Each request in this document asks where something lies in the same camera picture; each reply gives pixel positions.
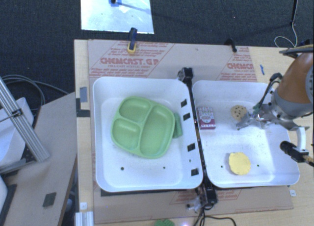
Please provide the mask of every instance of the green divided plate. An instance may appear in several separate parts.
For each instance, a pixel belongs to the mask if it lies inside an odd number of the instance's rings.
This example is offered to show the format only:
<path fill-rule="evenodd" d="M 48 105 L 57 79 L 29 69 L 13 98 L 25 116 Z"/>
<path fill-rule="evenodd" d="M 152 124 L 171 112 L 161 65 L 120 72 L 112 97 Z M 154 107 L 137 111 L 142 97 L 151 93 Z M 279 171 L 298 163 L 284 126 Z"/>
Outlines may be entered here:
<path fill-rule="evenodd" d="M 150 159 L 163 156 L 172 138 L 181 135 L 180 118 L 169 108 L 135 96 L 122 101 L 111 125 L 117 146 Z"/>

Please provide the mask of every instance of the green object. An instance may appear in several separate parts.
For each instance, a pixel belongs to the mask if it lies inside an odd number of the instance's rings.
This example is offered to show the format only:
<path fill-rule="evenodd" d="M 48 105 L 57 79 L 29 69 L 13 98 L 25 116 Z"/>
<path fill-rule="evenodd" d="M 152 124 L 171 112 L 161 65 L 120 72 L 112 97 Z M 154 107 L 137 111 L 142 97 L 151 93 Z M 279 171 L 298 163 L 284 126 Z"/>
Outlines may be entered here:
<path fill-rule="evenodd" d="M 253 109 L 259 109 L 260 108 L 260 103 L 257 103 L 254 107 L 253 107 Z"/>
<path fill-rule="evenodd" d="M 155 159 L 166 153 L 174 131 L 176 136 L 182 135 L 180 122 L 176 125 L 175 115 L 169 108 L 132 96 L 124 99 L 116 111 L 111 138 L 128 152 Z"/>
<path fill-rule="evenodd" d="M 166 220 L 157 220 L 154 224 L 154 226 L 175 226 L 174 222 L 166 219 Z"/>
<path fill-rule="evenodd" d="M 174 113 L 176 124 L 175 124 L 175 130 L 173 131 L 172 138 L 178 138 L 182 136 L 182 127 L 180 122 L 180 116 L 177 113 Z"/>

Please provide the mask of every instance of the black clamp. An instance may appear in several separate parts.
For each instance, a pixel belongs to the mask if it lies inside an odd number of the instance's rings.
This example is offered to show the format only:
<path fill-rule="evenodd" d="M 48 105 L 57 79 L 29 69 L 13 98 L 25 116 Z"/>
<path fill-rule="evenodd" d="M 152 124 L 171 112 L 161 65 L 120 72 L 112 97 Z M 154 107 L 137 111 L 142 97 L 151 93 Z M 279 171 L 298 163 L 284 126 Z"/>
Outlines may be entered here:
<path fill-rule="evenodd" d="M 232 47 L 232 51 L 233 51 L 233 52 L 236 52 L 236 51 L 237 51 L 237 50 L 236 50 L 236 44 L 235 44 L 234 40 L 231 39 L 231 38 L 227 39 L 227 40 L 225 41 L 224 45 L 226 45 L 226 46 L 229 46 L 229 45 L 230 45 L 230 46 Z"/>
<path fill-rule="evenodd" d="M 296 150 L 296 145 L 291 143 L 291 142 L 287 142 L 287 141 L 283 141 L 280 144 L 280 149 L 287 155 L 291 156 L 292 160 L 300 163 L 300 162 L 305 162 L 305 159 L 303 158 L 304 155 L 309 155 L 308 151 L 305 152 L 299 152 L 298 150 Z"/>
<path fill-rule="evenodd" d="M 193 70 L 191 67 L 183 67 L 178 72 L 178 79 L 179 81 L 182 81 L 183 83 L 187 83 L 188 81 L 192 81 L 193 79 Z"/>
<path fill-rule="evenodd" d="M 136 50 L 136 36 L 137 36 L 137 29 L 132 27 L 129 32 L 129 43 L 128 43 L 128 53 L 135 53 Z"/>

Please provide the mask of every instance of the toy sink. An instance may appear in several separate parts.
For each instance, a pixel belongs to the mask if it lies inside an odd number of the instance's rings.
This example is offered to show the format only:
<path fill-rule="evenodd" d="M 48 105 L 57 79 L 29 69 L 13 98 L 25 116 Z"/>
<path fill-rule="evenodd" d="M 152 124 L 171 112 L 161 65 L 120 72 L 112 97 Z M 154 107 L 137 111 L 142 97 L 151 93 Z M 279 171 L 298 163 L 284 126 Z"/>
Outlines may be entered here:
<path fill-rule="evenodd" d="M 190 96 L 181 81 L 102 77 L 93 85 L 93 104 L 96 181 L 102 189 L 178 190 L 201 184 Z M 182 128 L 178 138 L 173 138 L 173 113 Z"/>
<path fill-rule="evenodd" d="M 289 141 L 288 132 L 279 125 L 267 129 L 249 126 L 238 131 L 237 120 L 231 116 L 235 105 L 250 111 L 265 88 L 266 84 L 250 82 L 194 83 L 195 108 L 211 108 L 216 125 L 215 129 L 199 130 L 200 151 L 189 90 L 181 81 L 97 79 L 92 95 L 98 185 L 108 192 L 193 189 L 203 180 L 201 155 L 210 181 L 221 188 L 295 184 L 300 176 L 297 163 L 279 148 L 282 141 Z M 164 142 L 164 135 L 171 136 L 173 119 L 159 110 L 160 105 L 178 113 L 182 126 L 183 135 L 172 138 L 169 144 Z M 152 128 L 159 126 L 162 132 L 154 134 Z M 249 157 L 248 174 L 231 172 L 228 156 L 232 152 Z"/>
<path fill-rule="evenodd" d="M 242 105 L 248 111 L 260 100 L 265 83 L 197 81 L 193 86 L 194 103 L 213 109 L 216 128 L 200 129 L 203 155 L 211 182 L 220 188 L 293 185 L 300 177 L 298 165 L 284 154 L 279 145 L 289 141 L 288 132 L 280 125 L 271 124 L 261 129 L 260 124 L 237 130 L 237 120 L 231 108 Z M 264 102 L 270 102 L 270 94 Z M 251 161 L 247 175 L 232 173 L 228 159 L 232 152 L 243 152 Z"/>

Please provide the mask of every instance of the metal sheet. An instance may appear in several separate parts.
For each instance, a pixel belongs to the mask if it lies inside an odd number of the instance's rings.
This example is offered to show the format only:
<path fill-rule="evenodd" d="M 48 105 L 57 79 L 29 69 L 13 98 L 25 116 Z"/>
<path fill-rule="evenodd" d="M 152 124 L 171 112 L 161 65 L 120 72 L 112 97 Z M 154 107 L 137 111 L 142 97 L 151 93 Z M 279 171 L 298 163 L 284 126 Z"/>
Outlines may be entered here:
<path fill-rule="evenodd" d="M 154 33 L 149 0 L 81 0 L 83 30 Z"/>

